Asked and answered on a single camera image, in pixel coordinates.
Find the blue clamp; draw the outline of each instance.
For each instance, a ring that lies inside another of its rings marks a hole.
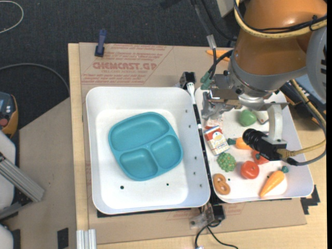
[[[95,48],[95,52],[94,52],[94,56],[98,56],[98,57],[103,57],[104,56],[104,43],[105,43],[105,39],[106,39],[106,30],[100,30],[99,31],[99,40],[98,40],[98,45]]]

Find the green broccoli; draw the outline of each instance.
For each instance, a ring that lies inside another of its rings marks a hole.
[[[217,163],[225,172],[234,171],[237,165],[235,158],[230,153],[221,153],[217,158]]]

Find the toy milk carton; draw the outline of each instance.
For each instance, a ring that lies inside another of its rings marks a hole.
[[[215,156],[229,149],[226,138],[219,126],[204,131],[204,138]]]

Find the teal divided plate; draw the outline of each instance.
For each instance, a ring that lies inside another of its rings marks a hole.
[[[172,126],[161,114],[153,112],[116,123],[109,131],[108,142],[124,173],[136,181],[168,172],[183,157]]]

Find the toy donut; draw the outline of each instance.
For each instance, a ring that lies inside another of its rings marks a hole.
[[[221,195],[228,195],[230,193],[230,186],[226,183],[226,178],[220,173],[213,176],[213,185]]]

